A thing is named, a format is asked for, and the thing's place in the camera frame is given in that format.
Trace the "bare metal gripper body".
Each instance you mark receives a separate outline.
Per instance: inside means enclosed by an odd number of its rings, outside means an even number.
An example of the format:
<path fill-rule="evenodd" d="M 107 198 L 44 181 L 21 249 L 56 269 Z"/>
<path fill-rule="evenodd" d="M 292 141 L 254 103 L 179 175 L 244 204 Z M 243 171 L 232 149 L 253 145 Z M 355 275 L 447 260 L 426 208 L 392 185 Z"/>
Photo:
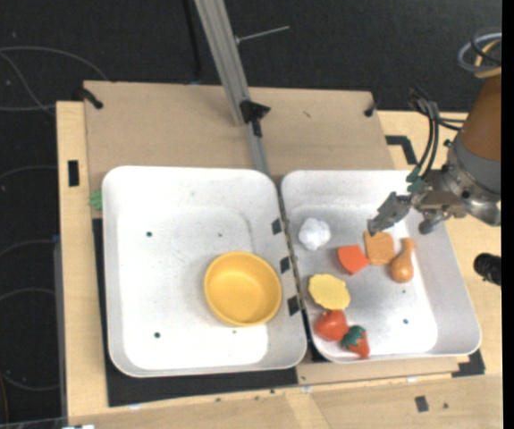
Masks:
<path fill-rule="evenodd" d="M 411 205 L 424 211 L 443 213 L 445 220 L 470 215 L 482 223 L 501 225 L 501 195 L 477 184 L 456 167 L 432 170 L 410 185 Z"/>

